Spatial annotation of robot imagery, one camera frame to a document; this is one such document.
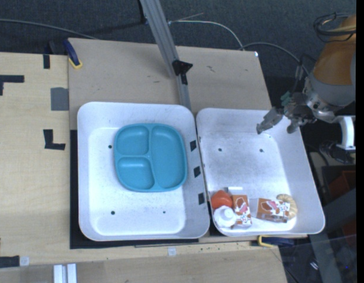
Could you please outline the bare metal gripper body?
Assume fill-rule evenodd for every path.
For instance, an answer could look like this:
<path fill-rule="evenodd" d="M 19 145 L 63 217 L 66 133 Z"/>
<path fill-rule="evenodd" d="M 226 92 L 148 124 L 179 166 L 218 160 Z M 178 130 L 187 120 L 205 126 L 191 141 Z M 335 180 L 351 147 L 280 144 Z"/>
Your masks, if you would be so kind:
<path fill-rule="evenodd" d="M 285 93 L 283 95 L 283 115 L 290 120 L 290 126 L 304 126 L 323 120 L 331 123 L 338 106 L 325 102 L 316 93 Z"/>

